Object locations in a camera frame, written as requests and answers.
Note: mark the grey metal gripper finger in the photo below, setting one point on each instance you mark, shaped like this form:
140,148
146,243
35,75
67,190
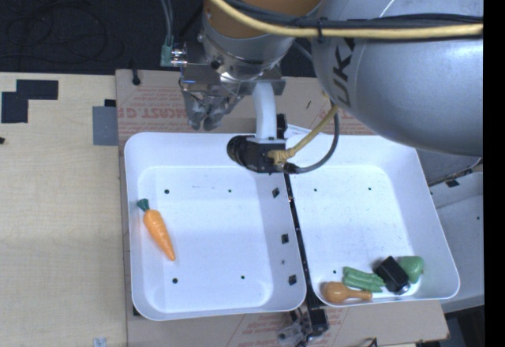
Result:
216,116
196,116

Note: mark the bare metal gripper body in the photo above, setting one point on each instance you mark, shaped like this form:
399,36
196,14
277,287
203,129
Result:
209,81

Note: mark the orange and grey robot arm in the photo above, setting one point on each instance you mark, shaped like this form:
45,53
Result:
398,73

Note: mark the brown cardboard board red print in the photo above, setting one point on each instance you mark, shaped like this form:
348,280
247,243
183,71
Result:
158,109

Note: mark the white plastic tray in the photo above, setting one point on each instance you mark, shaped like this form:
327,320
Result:
213,235
355,219

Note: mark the orange carrot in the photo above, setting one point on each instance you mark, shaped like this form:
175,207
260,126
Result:
158,231

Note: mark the orange toy drumstick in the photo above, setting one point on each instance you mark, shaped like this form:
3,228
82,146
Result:
337,292

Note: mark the green beans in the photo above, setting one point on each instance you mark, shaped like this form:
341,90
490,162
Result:
361,279

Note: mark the black box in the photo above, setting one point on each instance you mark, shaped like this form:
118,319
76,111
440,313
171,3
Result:
391,273

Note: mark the green toy pepper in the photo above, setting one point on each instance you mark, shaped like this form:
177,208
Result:
414,266

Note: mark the black cylinder on white bracket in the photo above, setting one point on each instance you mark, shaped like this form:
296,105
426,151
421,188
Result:
256,154

